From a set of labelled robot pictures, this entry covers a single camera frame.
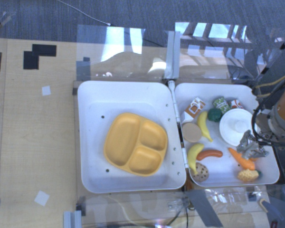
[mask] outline yellow banana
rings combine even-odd
[[[206,125],[207,114],[208,114],[208,112],[202,112],[201,114],[199,114],[198,126],[201,129],[201,134],[204,137],[206,137],[210,142],[212,142],[213,139],[211,139],[209,130],[208,130],[207,125]]]
[[[193,170],[193,174],[196,175],[198,172],[196,171],[196,157],[198,156],[199,152],[202,151],[204,145],[202,143],[197,143],[193,145],[187,154],[188,164],[190,168]]]

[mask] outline toy hot dog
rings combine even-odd
[[[201,161],[202,159],[205,159],[206,157],[209,157],[209,156],[222,157],[223,152],[219,150],[205,150],[205,151],[200,152],[198,156],[196,157],[196,159],[198,161]]]

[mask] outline orange carrot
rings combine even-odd
[[[242,158],[242,154],[238,153],[234,149],[228,148],[234,159],[246,170],[250,169],[254,171],[256,169],[255,164],[251,160],[246,160]]]

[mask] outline white cord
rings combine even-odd
[[[63,2],[63,1],[61,1],[61,0],[56,0],[56,1],[61,2],[61,3],[65,4],[65,5],[67,5],[67,6],[69,6],[69,7],[73,8],[73,9],[75,9],[76,11],[82,13],[83,15],[89,17],[90,19],[93,19],[93,20],[96,20],[96,21],[98,21],[98,22],[100,22],[100,23],[106,24],[107,26],[111,26],[110,23],[106,23],[106,22],[103,22],[103,21],[101,21],[101,20],[95,19],[95,18],[91,17],[90,15],[84,13],[83,11],[79,10],[78,8],[75,8],[74,6],[72,6],[72,5],[70,5],[70,4],[66,3],[66,2]]]

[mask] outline white sticker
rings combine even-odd
[[[49,198],[48,194],[46,194],[43,191],[39,191],[34,201],[44,207],[47,203],[48,198]]]
[[[51,88],[49,86],[42,87],[42,95],[50,95],[51,94]]]

